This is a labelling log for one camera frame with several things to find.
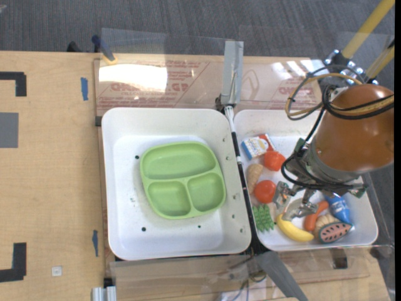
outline dark gray carpet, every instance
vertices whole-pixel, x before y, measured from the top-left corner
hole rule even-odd
[[[244,42],[244,54],[324,59],[342,49],[381,0],[0,0],[0,50],[93,51],[102,28]],[[353,57],[363,68],[395,34],[395,8]],[[171,53],[183,52],[176,47]],[[209,45],[199,53],[212,53]],[[394,90],[394,61],[378,75]],[[379,243],[395,246],[394,169],[371,173],[383,211]]]

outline yellow pole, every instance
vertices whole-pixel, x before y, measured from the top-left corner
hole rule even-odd
[[[395,46],[386,49],[381,53],[379,57],[370,65],[368,69],[366,69],[366,76],[369,78],[375,78],[381,70],[386,67],[386,65],[390,62],[391,59],[394,58],[394,50]]]
[[[342,51],[345,58],[351,59],[355,52],[361,47],[362,43],[366,40],[368,35],[377,27],[379,22],[390,11],[395,4],[395,0],[382,0],[373,10],[369,18],[361,26],[355,36],[347,44]]]

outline toy tomato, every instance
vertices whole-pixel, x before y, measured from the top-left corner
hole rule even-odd
[[[253,191],[255,198],[263,204],[269,204],[273,201],[274,192],[276,192],[276,185],[270,180],[258,182]]]
[[[270,171],[278,172],[281,169],[281,165],[283,165],[283,162],[285,160],[286,158],[278,151],[268,150],[264,155],[263,165]]]

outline yellow banana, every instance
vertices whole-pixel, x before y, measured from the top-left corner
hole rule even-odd
[[[313,240],[314,236],[312,233],[297,228],[292,222],[285,221],[282,219],[283,214],[280,214],[276,218],[279,229],[289,238],[298,242],[308,242]]]

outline wooden table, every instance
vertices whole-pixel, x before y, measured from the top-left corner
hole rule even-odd
[[[104,179],[95,127],[95,59],[99,55],[92,53],[0,51],[0,71],[23,72],[27,78],[25,97],[16,97],[14,81],[0,80],[0,113],[18,113],[17,146],[0,146],[0,278],[13,273],[3,270],[18,267],[13,254],[21,255],[14,244],[26,244],[26,273],[0,282],[1,300],[89,300],[91,289],[103,286]],[[368,275],[355,281],[310,283],[302,282],[302,273],[296,275],[310,300],[321,300],[331,287],[330,300],[356,300],[355,295],[388,300],[376,259],[363,258]],[[266,284],[264,298],[283,298],[269,288]]]

